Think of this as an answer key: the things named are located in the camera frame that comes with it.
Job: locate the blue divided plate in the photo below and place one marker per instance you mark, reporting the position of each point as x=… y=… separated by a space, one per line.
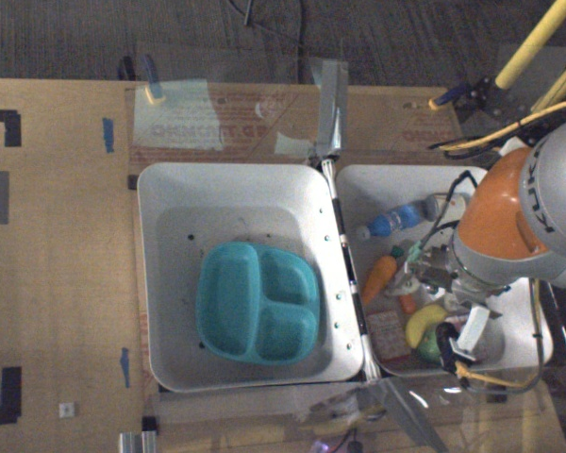
x=231 y=300

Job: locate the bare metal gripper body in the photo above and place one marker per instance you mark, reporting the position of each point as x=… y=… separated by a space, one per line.
x=436 y=272

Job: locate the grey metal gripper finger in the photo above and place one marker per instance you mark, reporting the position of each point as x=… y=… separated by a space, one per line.
x=411 y=270
x=401 y=288

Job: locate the clear plastic bottle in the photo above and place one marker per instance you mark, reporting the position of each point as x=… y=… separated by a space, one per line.
x=434 y=206

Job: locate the small orange sausage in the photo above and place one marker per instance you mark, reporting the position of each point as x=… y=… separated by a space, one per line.
x=408 y=304

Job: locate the green apple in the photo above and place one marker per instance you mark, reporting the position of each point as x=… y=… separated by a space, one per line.
x=428 y=347

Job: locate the brown cardboard board red print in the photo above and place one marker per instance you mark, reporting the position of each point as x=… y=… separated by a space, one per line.
x=382 y=121

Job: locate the white plastic tray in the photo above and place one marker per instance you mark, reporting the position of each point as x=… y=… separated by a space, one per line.
x=245 y=196
x=382 y=187

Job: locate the blue plastic bottle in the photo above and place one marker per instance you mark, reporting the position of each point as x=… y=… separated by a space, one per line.
x=394 y=221

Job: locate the orange carrot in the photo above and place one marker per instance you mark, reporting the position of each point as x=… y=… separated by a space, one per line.
x=379 y=274

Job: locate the yellow banana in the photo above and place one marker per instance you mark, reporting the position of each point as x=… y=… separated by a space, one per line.
x=417 y=326

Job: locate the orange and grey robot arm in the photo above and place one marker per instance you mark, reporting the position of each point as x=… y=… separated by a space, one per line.
x=497 y=215

